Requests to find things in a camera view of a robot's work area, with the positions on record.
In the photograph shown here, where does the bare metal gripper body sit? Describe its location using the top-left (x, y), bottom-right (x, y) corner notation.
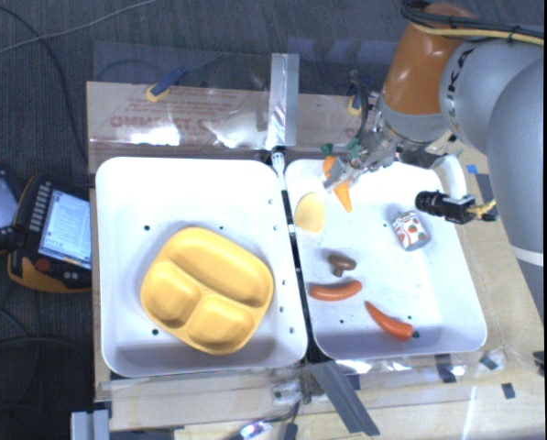
top-left (340, 124), bottom-right (401, 174)

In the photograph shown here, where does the orange carrot with green top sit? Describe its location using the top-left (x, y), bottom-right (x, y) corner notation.
top-left (321, 142), bottom-right (354, 215)

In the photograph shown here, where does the pale yellow wedge slice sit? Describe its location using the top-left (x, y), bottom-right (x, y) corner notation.
top-left (293, 192), bottom-right (327, 235)

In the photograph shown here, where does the white carton with strawberry print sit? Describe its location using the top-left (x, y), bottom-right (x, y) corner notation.
top-left (390, 210), bottom-right (432, 252)

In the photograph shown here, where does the brown mushroom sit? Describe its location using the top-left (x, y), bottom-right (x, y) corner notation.
top-left (326, 253), bottom-right (358, 279)

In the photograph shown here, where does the white plastic tray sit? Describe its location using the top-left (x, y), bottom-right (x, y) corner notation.
top-left (93, 155), bottom-right (310, 379)
top-left (283, 157), bottom-right (488, 362)

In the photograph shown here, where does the orange sausage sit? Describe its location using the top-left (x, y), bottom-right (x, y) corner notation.
top-left (308, 279), bottom-right (364, 303)

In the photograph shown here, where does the orange chili pepper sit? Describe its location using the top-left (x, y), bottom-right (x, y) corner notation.
top-left (364, 300), bottom-right (421, 342)

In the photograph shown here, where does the yellow divided plate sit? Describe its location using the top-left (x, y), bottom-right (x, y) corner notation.
top-left (139, 225), bottom-right (276, 357)

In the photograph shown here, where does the brown cardboard board red print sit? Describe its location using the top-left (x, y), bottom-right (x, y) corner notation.
top-left (85, 80), bottom-right (545, 432)

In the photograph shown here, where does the black cylinder on white bracket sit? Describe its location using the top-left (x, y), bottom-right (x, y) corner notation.
top-left (414, 152), bottom-right (477, 226)

